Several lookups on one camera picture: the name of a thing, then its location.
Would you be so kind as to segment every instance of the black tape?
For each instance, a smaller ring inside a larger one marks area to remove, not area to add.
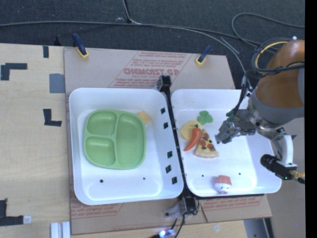
[[[9,80],[11,69],[27,69],[27,63],[5,63],[1,65],[0,80]]]
[[[1,65],[0,71],[0,80],[9,80],[10,70],[5,67],[5,65]]]
[[[49,58],[49,47],[48,46],[43,46],[43,57]]]
[[[43,109],[43,113],[44,113],[44,119],[45,119],[44,125],[61,127],[61,121],[52,121],[51,109]]]
[[[27,63],[11,63],[11,62],[6,62],[5,67],[8,69],[27,69],[28,64]]]
[[[6,215],[6,202],[5,200],[0,200],[0,226],[14,226],[14,225],[23,225],[23,215],[18,217],[7,217]]]

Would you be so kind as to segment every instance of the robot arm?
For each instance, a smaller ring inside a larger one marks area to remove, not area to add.
[[[253,55],[254,67],[264,77],[252,93],[246,94],[242,89],[240,100],[249,97],[247,109],[235,107],[229,112],[215,139],[217,143],[228,143],[236,136],[257,132],[271,140],[281,154],[281,159],[262,156],[262,165],[282,179],[291,179],[296,176],[297,168],[292,163],[293,136],[285,134],[282,126],[295,118],[304,117],[305,41],[285,41],[266,69],[257,68],[260,54],[275,43],[282,42],[269,41]]]

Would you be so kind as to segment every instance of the wooden table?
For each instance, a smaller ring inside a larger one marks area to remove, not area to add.
[[[0,64],[27,63],[0,81],[0,200],[7,216],[32,223],[0,227],[6,238],[50,237],[50,224],[70,221],[65,94],[50,93],[49,75],[64,74],[63,47],[0,44]],[[45,126],[43,109],[61,126]],[[76,235],[79,238],[148,238],[160,229]],[[185,225],[179,237],[246,238],[243,221]]]

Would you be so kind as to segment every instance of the gray floor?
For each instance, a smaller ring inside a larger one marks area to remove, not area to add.
[[[297,135],[293,140],[293,162],[298,165],[298,171],[305,172],[305,119],[295,119],[284,129],[288,134]],[[283,181],[281,189],[267,197],[273,214],[274,237],[306,237],[305,185],[293,180]]]
[[[0,1],[0,43],[53,45],[59,36],[62,46],[72,46],[77,33],[89,48],[196,54],[211,45],[213,55],[227,57],[236,88],[244,74],[241,64],[250,69],[257,45],[275,37],[305,39],[305,0],[126,0],[128,10],[124,0]],[[123,26],[128,19],[138,24]],[[239,52],[241,64],[223,39]],[[254,87],[256,80],[250,81]]]
[[[264,219],[244,220],[248,238],[270,238]]]

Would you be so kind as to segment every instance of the yellow toy food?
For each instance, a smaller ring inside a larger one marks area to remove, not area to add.
[[[144,124],[147,124],[148,122],[152,120],[145,111],[138,112],[137,116],[139,116],[142,119]]]
[[[182,126],[179,132],[186,140],[190,140],[192,138],[192,131],[196,126],[200,130],[203,128],[202,124],[197,120],[190,120]]]
[[[203,158],[214,158],[219,156],[218,151],[214,147],[214,144],[205,129],[202,131],[195,155]]]

